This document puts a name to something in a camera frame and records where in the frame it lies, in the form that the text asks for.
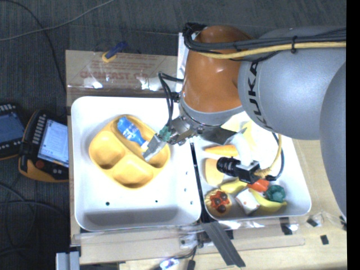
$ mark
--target cable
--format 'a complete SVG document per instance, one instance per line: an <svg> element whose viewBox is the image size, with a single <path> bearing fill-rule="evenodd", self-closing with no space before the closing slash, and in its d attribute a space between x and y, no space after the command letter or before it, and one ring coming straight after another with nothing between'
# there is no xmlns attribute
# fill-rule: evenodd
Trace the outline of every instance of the cable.
<svg viewBox="0 0 360 270"><path fill-rule="evenodd" d="M45 207L47 209L52 210L53 212L63 216L65 219L68 219L68 216L66 214L64 214L63 212L61 212L60 210L58 210L58 208L48 205L46 203L42 203L42 202L36 202L36 201L29 201L29 200L25 200L25 201L8 201L8 202L0 202L0 206L4 206L4 205L17 205L17 204L24 204L24 205L37 205L37 206L42 206Z"/></svg>
<svg viewBox="0 0 360 270"><path fill-rule="evenodd" d="M166 84L166 82L163 79L163 73L162 72L158 72L158 77L160 79L161 85L163 86L163 90L165 92L165 98L166 98L166 103L168 105L168 121L166 123L166 126L168 127L169 130L171 130L172 128L172 119L173 119L173 110L174 110L174 100L172 98L171 95L171 90L169 88L169 86Z"/></svg>
<svg viewBox="0 0 360 270"><path fill-rule="evenodd" d="M26 6L22 5L21 3L19 2L16 2L16 1L13 1L13 0L0 0L0 2L8 2L8 3L13 3L15 5L18 5L20 7L22 7L23 9L25 9L26 11L28 11L28 13L31 14L31 16L34 18L34 20L37 22L37 24L40 26L41 30L44 30L44 26L41 24L41 22L39 21L39 19L37 19L37 17L35 16L35 14L32 13L32 11L30 9L28 9ZM60 71L60 67L59 67L59 63L57 62L57 59L56 59L56 54L55 54L55 49L54 49L54 46L51 42L51 39L49 37L49 35L47 34L46 31L44 31L44 35L45 37L47 38L48 42L49 42L49 46L50 46L50 49L51 49L51 53L52 53L52 57L53 57L53 60L54 60L54 63L55 63L55 67L56 67L56 70L57 70L57 73L58 73L58 78L60 80L60 83L64 89L64 92L66 94L66 86L65 86L65 83L62 79L62 75L61 75L61 71Z"/></svg>
<svg viewBox="0 0 360 270"><path fill-rule="evenodd" d="M161 76L162 76L163 79L169 80L169 81L172 81L172 82L180 82L180 83L184 82L184 79L172 77L172 76L170 76L168 74L165 74L165 73L162 73L162 72L161 72Z"/></svg>
<svg viewBox="0 0 360 270"><path fill-rule="evenodd" d="M277 180L280 177L280 175L282 174L282 171L284 169L284 151L282 150L282 135L278 134L278 138L277 138L275 133L272 133L272 134L278 144L274 161L269 167L264 168L264 169L258 169L254 173L255 175L260 176L261 178L266 179L268 181ZM276 165L277 161L279 160L279 158L281 158L281 166L280 166L280 170L279 170L278 174L276 176L269 175L271 173L272 169L274 168L274 166Z"/></svg>
<svg viewBox="0 0 360 270"><path fill-rule="evenodd" d="M234 58L240 58L250 55L283 51L283 50L309 49L309 48L335 48L335 47L346 47L346 46L347 46L346 42L307 42L307 43L297 43L296 48L294 44L285 44L285 45L263 47L254 50L241 51L236 53L229 53L229 54L202 53L202 52L200 52L200 54L206 57L216 58L216 59L234 59Z"/></svg>
<svg viewBox="0 0 360 270"><path fill-rule="evenodd" d="M20 248L5 248L5 249L2 249L0 251L0 257L1 256L5 256L7 254L11 254L11 253L14 253L14 252L20 252L20 251L23 251L23 250L28 250L28 248L25 248L25 247L20 247Z"/></svg>
<svg viewBox="0 0 360 270"><path fill-rule="evenodd" d="M240 40L235 42L204 43L192 39L192 35L202 31L206 25L187 23L183 29L185 46L192 51L205 52L224 49L235 49L237 51L248 50L260 47L279 46L284 44L307 43L307 42L343 42L346 41L346 28L338 28L324 33L310 36L278 37L278 38L259 38Z"/></svg>
<svg viewBox="0 0 360 270"><path fill-rule="evenodd" d="M63 26L65 26L65 25L67 25L67 24L70 24L70 23L72 23L72 22L80 19L81 17L83 17L83 16L86 15L87 13L90 13L90 12L96 10L96 9L99 9L99 8L105 6L105 5L107 5L107 4L109 4L109 3L113 2L113 1L115 1L115 0L109 0L109 1L107 1L107 2L105 2L105 3L102 3L102 4L98 5L98 6L95 6L95 7L93 7L93 8L90 8L89 10L87 10L87 11L85 11L84 13L80 14L79 16L77 16L77 17L75 17L75 18L73 18L73 19L71 19L71 20L69 20L69 21L67 21L67 22L64 22L64 23L62 23L62 24L59 24L59 25L56 25L56 26L46 27L46 28L44 28L44 29L33 30L33 31L30 31L30 32L22 33L22 34L19 34L19 35L16 35L16 36L8 37L8 38L0 38L0 41L9 41L9 40L13 40L13 39L16 39L16 38L20 38L20 37L23 37L23 36L26 36L26 35L29 35L29 34L38 33L38 32L45 31L45 30L53 30L53 29L57 29L57 28L63 27Z"/></svg>
<svg viewBox="0 0 360 270"><path fill-rule="evenodd" d="M17 177L15 178L15 180L13 181L13 183L11 184L10 187L1 185L3 188L5 188L6 190L8 190L8 192L9 192L9 193L7 194L7 196L6 196L6 203L9 202L10 194L11 194L11 193L13 193L13 194L15 194L17 197L19 197L21 201L25 201L25 199L24 199L20 194L18 194L16 191L13 190L14 186L17 184L17 182L19 181L20 177L21 177L21 174L19 173L19 174L17 175ZM8 205L6 205L6 207L5 207L5 211L4 211L4 212L5 212L5 217L4 217L5 230L6 230L6 234L7 234L7 237L8 237L8 239L9 239L9 242L10 242L10 245L11 245L12 248L16 248L16 247L23 246L23 245L26 243L27 239L29 238L30 233L31 233L31 231L32 231L32 229L33 229L33 227L34 227L34 225L35 225L36 207L35 207L35 209L33 209L31 206L29 206L29 208L30 208L31 213L32 213L32 215L33 215L33 221L32 221L32 223L31 223L31 227L28 229L27 233L26 233L25 235L23 235L23 237L25 237L25 238L23 239L23 241L22 241L21 243L18 243L18 244L16 245L16 244L13 243L13 241L11 240L10 230L9 230L9 228L8 228L8 223L7 223Z"/></svg>

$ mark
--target plastic water bottle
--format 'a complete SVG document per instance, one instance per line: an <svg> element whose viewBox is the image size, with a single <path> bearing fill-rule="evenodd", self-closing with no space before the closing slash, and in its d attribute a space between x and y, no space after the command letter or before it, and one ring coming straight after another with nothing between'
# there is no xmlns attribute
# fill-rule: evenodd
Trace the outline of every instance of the plastic water bottle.
<svg viewBox="0 0 360 270"><path fill-rule="evenodd" d="M118 130L127 140L138 143L143 150L147 148L149 142L142 138L140 130L125 116L119 119Z"/></svg>

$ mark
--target toy fruit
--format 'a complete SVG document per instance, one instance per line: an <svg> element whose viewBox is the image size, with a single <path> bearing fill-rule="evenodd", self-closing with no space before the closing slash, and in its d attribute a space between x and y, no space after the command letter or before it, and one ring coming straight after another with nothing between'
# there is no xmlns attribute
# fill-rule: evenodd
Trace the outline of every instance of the toy fruit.
<svg viewBox="0 0 360 270"><path fill-rule="evenodd" d="M260 204L260 208L267 212L276 212L278 211L282 206L287 205L286 201L279 203L267 200L264 198L258 191L254 189L249 189L249 191L254 195L255 199Z"/></svg>
<svg viewBox="0 0 360 270"><path fill-rule="evenodd" d="M232 182L227 182L225 184L222 184L220 186L220 189L226 193L234 194L240 192L242 189L244 189L248 185L247 183L235 180Z"/></svg>
<svg viewBox="0 0 360 270"><path fill-rule="evenodd" d="M239 155L234 145L213 146L206 148L205 152L227 156L227 157L234 157Z"/></svg>
<svg viewBox="0 0 360 270"><path fill-rule="evenodd" d="M205 160L205 179L211 186L217 186L221 184L224 178L224 173L220 172L216 168L216 159L207 158Z"/></svg>

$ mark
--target black clip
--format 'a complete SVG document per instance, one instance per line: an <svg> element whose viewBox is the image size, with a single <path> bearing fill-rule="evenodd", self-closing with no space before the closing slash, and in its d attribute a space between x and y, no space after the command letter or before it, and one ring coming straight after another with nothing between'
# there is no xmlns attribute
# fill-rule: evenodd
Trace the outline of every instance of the black clip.
<svg viewBox="0 0 360 270"><path fill-rule="evenodd" d="M292 54L295 54L295 52L296 52L296 49L295 49L295 39L297 38L298 36L293 36L293 38L292 38L292 43L291 43L291 50L290 50L290 52L292 53Z"/></svg>

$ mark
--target white tray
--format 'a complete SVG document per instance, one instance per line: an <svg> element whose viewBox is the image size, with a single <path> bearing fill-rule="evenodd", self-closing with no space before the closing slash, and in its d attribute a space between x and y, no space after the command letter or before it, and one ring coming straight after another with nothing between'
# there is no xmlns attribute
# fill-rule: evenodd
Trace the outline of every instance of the white tray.
<svg viewBox="0 0 360 270"><path fill-rule="evenodd" d="M239 124L245 124L250 120L245 112L242 112L237 116L237 118ZM256 148L258 151L251 152L252 158L259 161L261 168L266 168L272 164L276 156L276 140L272 136L271 132L264 130L255 123L253 123L252 131L254 133L253 136L255 138L256 145L258 146ZM206 196L206 193L217 188L206 182L205 160L206 158L219 159L221 157L220 155L210 154L204 151L205 148L210 146L215 146L215 144L205 141L200 137L194 138L194 147L204 197ZM284 169L278 180L271 182L271 185L277 184L284 187L286 191L286 206L282 206L279 211L274 213L257 210L250 215L246 215L242 207L236 202L235 196L229 195L229 198L232 201L230 212L223 217L214 217L211 214L209 215L218 221L245 221L258 218L295 217L307 214L307 212L311 209L311 197L291 138L282 136L282 149L285 157ZM279 169L280 161L278 166L274 168L271 175L276 176ZM234 179L234 177L224 175L223 183L233 181Z"/></svg>
<svg viewBox="0 0 360 270"><path fill-rule="evenodd" d="M168 119L163 98L81 97L71 107L75 218L87 231L183 226L201 213L189 143L170 146L167 166L146 186L126 190L96 167L88 153L112 119L130 114L158 132ZM174 117L178 108L174 108Z"/></svg>

